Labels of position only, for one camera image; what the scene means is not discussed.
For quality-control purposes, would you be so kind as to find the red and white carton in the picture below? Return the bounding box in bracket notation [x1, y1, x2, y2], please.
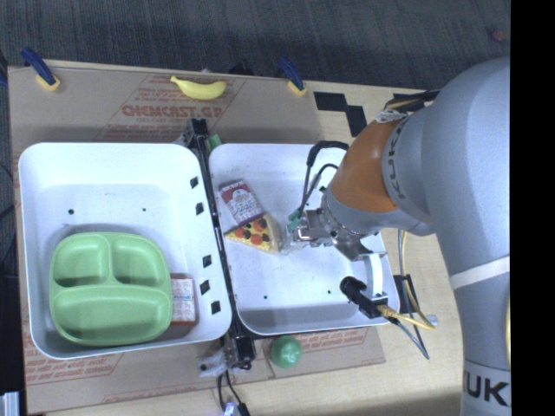
[217, 179, 264, 227]

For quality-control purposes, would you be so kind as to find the black block with thin wires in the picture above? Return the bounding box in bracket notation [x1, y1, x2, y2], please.
[188, 118, 211, 147]
[224, 335, 256, 371]

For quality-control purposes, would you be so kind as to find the white plastic tray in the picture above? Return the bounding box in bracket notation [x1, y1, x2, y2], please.
[17, 141, 233, 361]
[207, 142, 402, 338]

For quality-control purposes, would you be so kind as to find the orange and white carton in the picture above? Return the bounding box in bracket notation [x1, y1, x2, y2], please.
[169, 273, 198, 326]

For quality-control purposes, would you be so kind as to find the thin black rod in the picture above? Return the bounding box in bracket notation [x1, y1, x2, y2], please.
[195, 135, 242, 338]

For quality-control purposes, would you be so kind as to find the yellow banana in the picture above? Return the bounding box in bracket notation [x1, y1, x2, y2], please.
[169, 75, 228, 101]

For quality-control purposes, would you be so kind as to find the green divided plate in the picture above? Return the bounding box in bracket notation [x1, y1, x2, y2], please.
[48, 231, 175, 348]

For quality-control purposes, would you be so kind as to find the toy pizza slice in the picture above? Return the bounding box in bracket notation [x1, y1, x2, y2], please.
[223, 212, 282, 255]

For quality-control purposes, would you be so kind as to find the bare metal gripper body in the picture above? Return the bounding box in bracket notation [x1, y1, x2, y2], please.
[302, 208, 375, 262]

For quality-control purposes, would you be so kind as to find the brown cardboard board red print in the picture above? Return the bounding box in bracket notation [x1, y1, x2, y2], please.
[7, 58, 388, 412]

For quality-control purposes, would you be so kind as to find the green round toy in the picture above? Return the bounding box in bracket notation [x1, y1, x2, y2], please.
[269, 335, 304, 369]

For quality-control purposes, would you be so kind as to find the black cylinder on white bracket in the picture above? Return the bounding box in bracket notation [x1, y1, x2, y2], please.
[339, 252, 389, 320]

